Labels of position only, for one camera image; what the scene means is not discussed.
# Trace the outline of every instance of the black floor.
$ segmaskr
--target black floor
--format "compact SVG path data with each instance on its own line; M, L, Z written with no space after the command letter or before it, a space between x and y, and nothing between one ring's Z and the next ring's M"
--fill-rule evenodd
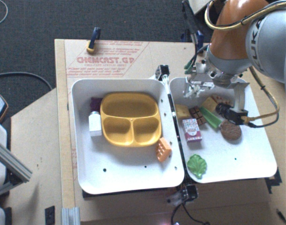
M8 16L0 24L0 73L29 72L54 88L54 39L90 39L101 27L100 39L179 42L187 29L182 0L3 0ZM0 19L5 13L0 3ZM211 31L203 30L205 42ZM49 91L36 78L0 77L0 94L12 116Z

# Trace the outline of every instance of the white cable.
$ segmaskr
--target white cable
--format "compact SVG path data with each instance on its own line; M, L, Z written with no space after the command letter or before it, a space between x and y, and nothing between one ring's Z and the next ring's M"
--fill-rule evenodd
M4 1L0 0L0 2L6 7L6 14L4 15L3 19L0 20L0 24L1 24L5 20L5 18L7 17L8 7Z

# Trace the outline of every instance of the green connector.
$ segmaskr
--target green connector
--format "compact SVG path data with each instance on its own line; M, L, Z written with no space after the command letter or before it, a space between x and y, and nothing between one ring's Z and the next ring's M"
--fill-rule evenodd
M203 117L206 119L206 121L214 128L217 129L219 125L221 124L221 120L218 119L213 113L211 113L209 110L207 110L205 107L199 108L200 112L202 113Z

